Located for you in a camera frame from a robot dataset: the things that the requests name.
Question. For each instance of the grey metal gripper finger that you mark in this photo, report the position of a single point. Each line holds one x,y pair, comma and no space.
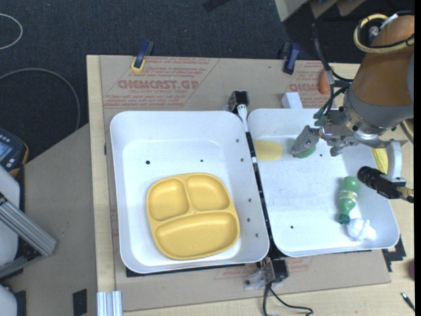
306,140
338,149

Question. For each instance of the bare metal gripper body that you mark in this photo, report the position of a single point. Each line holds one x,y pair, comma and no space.
338,127

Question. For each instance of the green round toy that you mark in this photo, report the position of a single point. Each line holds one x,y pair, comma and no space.
310,152

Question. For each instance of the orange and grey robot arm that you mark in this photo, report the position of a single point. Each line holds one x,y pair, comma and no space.
381,77

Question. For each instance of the yellow flat slice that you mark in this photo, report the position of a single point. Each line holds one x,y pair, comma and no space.
268,150

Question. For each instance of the white rectangular block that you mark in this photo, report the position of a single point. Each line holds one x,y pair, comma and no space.
292,100

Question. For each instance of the orange carrot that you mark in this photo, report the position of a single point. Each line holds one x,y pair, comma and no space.
324,83

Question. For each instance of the green plastic bottle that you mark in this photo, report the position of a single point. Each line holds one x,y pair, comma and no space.
347,199

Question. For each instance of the thin black and white rod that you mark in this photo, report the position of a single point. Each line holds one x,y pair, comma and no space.
253,153

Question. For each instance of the white plastic tray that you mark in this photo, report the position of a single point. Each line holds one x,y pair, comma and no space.
184,137
306,202

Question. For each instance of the white crumpled lump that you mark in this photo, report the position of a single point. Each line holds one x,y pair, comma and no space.
360,230

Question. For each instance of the brown cardboard board, red print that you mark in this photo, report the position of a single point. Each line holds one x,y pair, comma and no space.
204,87

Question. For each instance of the yellow divided plate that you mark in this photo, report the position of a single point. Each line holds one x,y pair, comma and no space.
194,229

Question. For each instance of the black pen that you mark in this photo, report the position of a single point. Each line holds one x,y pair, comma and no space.
407,301

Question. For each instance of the black cylinder on white bracket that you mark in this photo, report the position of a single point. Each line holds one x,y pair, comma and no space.
375,178

